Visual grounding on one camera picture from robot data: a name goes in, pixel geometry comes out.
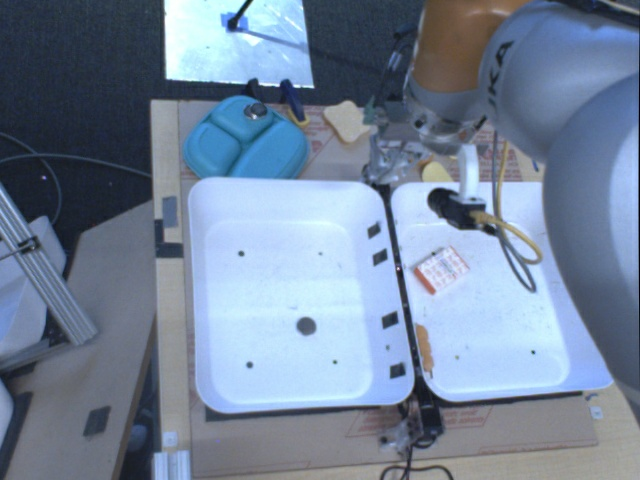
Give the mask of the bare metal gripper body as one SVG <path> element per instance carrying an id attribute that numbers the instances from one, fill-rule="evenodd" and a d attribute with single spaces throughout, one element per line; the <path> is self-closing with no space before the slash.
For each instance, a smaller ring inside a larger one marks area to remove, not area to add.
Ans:
<path id="1" fill-rule="evenodd" d="M 479 120 L 453 121 L 425 111 L 377 110 L 370 139 L 371 167 L 413 167 L 430 154 L 454 154 L 479 130 Z"/>

